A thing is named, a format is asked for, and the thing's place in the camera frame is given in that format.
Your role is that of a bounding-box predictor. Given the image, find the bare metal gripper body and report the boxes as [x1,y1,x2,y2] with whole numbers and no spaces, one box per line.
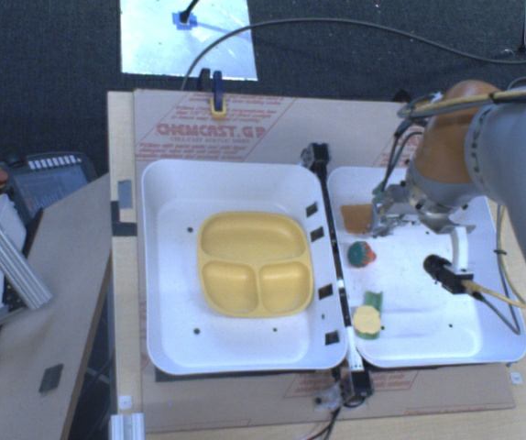
[372,182,477,237]

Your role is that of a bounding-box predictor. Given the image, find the brown toy bread slice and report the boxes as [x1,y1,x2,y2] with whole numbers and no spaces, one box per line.
[339,203,375,236]

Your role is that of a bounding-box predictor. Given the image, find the green and red toy fruit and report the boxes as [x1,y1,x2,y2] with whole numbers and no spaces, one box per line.
[346,240,378,270]

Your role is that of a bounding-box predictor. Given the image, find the thin black and white rod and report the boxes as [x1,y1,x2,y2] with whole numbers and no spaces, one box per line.
[312,158,363,371]

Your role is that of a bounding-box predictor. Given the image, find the yellow and green toy corn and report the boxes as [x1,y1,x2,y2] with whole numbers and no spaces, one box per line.
[351,290,385,339]

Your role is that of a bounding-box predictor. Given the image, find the white plastic tray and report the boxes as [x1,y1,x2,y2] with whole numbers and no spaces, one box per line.
[140,158,349,377]
[326,166,526,369]

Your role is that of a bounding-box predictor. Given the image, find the yellow divided plate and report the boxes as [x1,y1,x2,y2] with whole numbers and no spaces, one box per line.
[196,210,316,319]

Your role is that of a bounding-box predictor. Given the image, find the brown cardboard board, red print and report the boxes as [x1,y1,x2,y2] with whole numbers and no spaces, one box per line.
[132,88,517,435]

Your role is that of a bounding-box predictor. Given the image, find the black cylinder on white bracket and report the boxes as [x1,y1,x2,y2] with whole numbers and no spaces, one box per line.
[422,225,476,295]

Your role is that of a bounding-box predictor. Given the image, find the black block with thin wires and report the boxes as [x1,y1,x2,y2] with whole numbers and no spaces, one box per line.
[339,368,375,408]
[301,142,331,171]

